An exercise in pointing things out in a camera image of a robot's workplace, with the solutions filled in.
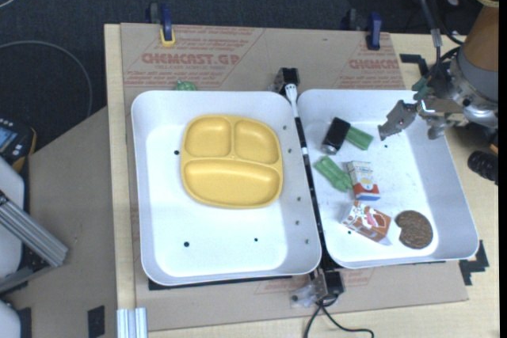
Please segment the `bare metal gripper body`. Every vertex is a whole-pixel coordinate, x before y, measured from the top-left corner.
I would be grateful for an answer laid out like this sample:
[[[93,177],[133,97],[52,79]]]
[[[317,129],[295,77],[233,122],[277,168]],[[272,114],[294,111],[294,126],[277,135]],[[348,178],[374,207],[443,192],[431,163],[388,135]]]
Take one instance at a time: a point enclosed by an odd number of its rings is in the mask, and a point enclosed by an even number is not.
[[[474,65],[441,65],[418,81],[418,115],[425,122],[428,116],[444,116],[446,128],[475,123],[497,129],[497,113],[496,72]]]

